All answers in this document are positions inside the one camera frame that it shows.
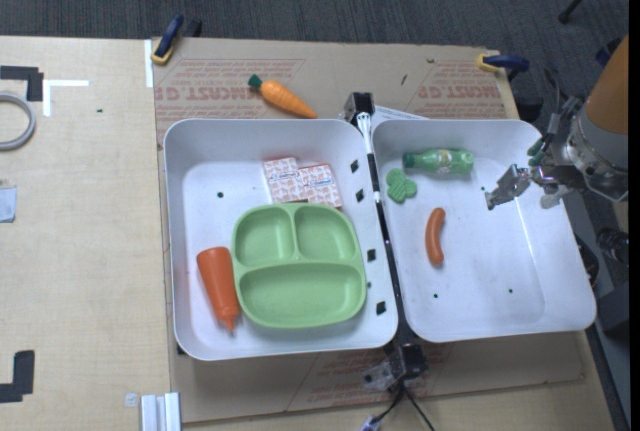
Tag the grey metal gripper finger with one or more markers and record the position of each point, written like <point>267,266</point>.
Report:
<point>506,186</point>
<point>552,198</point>

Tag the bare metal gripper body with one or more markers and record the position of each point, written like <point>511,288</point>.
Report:
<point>590,176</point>

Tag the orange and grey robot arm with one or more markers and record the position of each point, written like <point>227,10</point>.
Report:
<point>607,99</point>

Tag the green bottle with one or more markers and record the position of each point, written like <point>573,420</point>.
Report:
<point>440,161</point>

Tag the white plastic tray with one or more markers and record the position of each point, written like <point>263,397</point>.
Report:
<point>490,269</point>
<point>210,199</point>

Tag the orange sausage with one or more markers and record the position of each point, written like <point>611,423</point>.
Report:
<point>435,236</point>

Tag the green ribbed toy vegetable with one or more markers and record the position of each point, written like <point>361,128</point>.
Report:
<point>399,186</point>

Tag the thin black and white rod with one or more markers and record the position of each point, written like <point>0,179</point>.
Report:
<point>384,229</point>

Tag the white paper sheet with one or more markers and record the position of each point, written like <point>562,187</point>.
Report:
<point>395,113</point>

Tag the orange and white packet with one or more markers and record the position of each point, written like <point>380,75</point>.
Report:
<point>280,179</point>
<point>322,184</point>

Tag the green divided plate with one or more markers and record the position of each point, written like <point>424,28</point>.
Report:
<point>300,291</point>

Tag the orange carrot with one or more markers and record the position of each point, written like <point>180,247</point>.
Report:
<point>282,96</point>

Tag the orange bottle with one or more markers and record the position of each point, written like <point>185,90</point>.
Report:
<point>218,281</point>

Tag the brown cardboard board, red print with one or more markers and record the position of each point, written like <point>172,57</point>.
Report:
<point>240,389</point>

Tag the black cylinder on white bracket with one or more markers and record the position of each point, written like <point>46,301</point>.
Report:
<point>614,241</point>

